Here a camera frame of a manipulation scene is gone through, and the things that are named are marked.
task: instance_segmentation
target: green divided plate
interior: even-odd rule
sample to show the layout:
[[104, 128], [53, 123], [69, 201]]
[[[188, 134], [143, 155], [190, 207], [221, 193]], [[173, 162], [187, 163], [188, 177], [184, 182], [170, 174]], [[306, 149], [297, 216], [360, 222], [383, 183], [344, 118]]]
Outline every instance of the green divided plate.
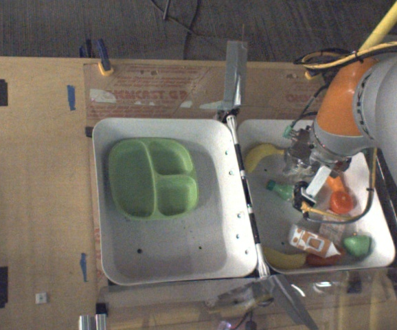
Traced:
[[178, 141], [133, 138], [109, 153], [116, 207], [131, 219], [170, 219], [191, 212], [199, 200], [190, 152]]

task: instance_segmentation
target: green bottle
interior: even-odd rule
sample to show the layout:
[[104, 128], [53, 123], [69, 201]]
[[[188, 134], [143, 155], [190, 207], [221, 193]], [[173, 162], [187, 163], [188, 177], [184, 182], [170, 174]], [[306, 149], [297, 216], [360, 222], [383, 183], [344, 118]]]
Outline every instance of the green bottle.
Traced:
[[278, 184], [271, 179], [266, 188], [275, 191], [284, 201], [291, 201], [293, 198], [293, 186], [290, 184]]

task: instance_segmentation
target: gray carpet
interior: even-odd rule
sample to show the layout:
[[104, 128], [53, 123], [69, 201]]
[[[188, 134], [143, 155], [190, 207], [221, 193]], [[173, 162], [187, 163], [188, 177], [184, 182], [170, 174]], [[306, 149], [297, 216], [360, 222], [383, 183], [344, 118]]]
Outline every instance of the gray carpet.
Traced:
[[192, 23], [187, 37], [150, 0], [0, 0], [0, 56], [78, 57], [86, 39], [103, 38], [112, 58], [223, 60], [226, 41], [244, 35], [250, 61], [292, 61], [324, 47], [355, 50], [395, 0], [197, 2], [170, 6], [171, 18]]

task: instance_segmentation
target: wooden board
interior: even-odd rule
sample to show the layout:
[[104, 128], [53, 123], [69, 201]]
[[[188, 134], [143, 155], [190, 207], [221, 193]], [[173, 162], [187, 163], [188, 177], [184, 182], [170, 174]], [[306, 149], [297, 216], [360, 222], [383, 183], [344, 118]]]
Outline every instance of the wooden board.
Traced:
[[[84, 66], [87, 122], [103, 118], [213, 118], [225, 92], [225, 62], [121, 60], [112, 76]], [[304, 68], [291, 63], [248, 63], [239, 121], [293, 119], [318, 90]], [[322, 96], [314, 101], [316, 111]]]
[[[8, 83], [9, 93], [9, 106], [0, 107], [0, 267], [9, 271], [8, 303], [0, 309], [0, 329], [76, 329], [79, 315], [95, 313], [98, 290], [106, 280], [96, 265], [97, 207], [92, 194], [91, 140], [84, 132], [88, 123], [84, 64], [96, 62], [0, 57], [0, 79]], [[121, 60], [113, 64], [207, 67], [214, 70], [214, 77], [201, 87], [213, 89], [214, 95], [222, 89], [224, 63]], [[290, 64], [249, 63], [250, 94], [256, 94], [262, 105], [252, 107], [249, 117], [277, 116], [271, 110], [279, 107], [284, 110], [280, 118], [295, 116], [317, 88], [305, 88], [302, 74]], [[76, 92], [74, 111], [68, 85]], [[275, 106], [285, 94], [293, 105]], [[195, 97], [202, 103], [209, 100]], [[80, 267], [82, 253], [87, 255], [87, 282]], [[35, 304], [35, 294], [40, 292], [49, 296], [45, 305]], [[394, 301], [389, 306], [397, 312]], [[125, 320], [117, 316], [117, 321], [109, 320], [116, 329], [126, 329], [126, 324], [121, 327]], [[197, 321], [189, 316], [182, 319]]]

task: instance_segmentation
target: banana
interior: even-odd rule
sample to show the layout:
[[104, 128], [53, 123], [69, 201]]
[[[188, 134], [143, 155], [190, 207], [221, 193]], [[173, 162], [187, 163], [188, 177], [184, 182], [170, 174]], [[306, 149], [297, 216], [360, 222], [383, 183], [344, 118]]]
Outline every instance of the banana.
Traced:
[[306, 253], [285, 254], [269, 247], [263, 247], [264, 257], [271, 267], [281, 270], [299, 269], [306, 262]]
[[246, 172], [251, 173], [263, 158], [275, 154], [283, 155], [284, 150], [276, 148], [271, 143], [262, 143], [253, 147], [246, 155]]

